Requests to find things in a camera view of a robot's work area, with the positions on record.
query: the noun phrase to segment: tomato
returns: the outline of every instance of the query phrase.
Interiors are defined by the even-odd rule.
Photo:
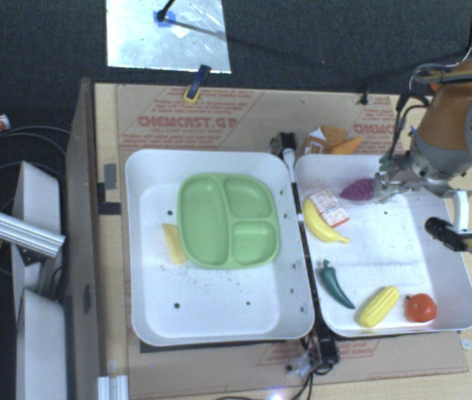
[[[425,323],[436,318],[436,304],[426,293],[418,293],[406,303],[406,315],[413,322]]]

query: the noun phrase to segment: yellow banana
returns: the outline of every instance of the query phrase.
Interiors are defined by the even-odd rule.
[[[349,239],[347,237],[338,234],[338,232],[334,228],[331,228],[319,216],[318,210],[310,199],[306,200],[303,203],[303,216],[304,223],[306,224],[310,232],[319,240],[323,240],[324,242],[349,243]]]

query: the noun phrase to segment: green plate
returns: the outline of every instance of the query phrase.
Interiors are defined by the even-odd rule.
[[[207,268],[250,268],[279,252],[279,220],[268,188],[244,175],[205,173],[178,191],[183,250]]]

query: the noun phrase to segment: black carpet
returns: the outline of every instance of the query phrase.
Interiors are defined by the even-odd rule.
[[[401,93],[418,64],[460,60],[472,10],[472,0],[222,1],[233,73],[211,75],[209,86],[341,92]],[[0,0],[0,113],[14,127],[68,128],[82,77],[176,85],[191,78],[107,67],[105,0]],[[0,147],[0,164],[40,151],[29,140],[10,142]],[[15,179],[15,171],[2,173],[0,205]],[[6,251],[0,265],[9,267]],[[0,272],[0,398],[14,398],[14,382],[11,281]]]

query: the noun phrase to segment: yellow corn cob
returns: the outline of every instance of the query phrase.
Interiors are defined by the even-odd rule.
[[[364,308],[359,323],[365,328],[372,328],[386,317],[398,300],[399,290],[395,286],[383,287]]]

